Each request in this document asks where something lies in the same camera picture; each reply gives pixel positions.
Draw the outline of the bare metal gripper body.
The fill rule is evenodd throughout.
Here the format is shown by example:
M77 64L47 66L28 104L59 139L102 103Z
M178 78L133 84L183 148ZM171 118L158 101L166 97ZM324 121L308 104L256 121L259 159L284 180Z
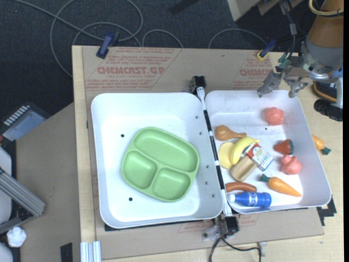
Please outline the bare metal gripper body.
M279 64L281 77L286 81L298 82L336 82L336 70L328 67L311 56L290 56Z

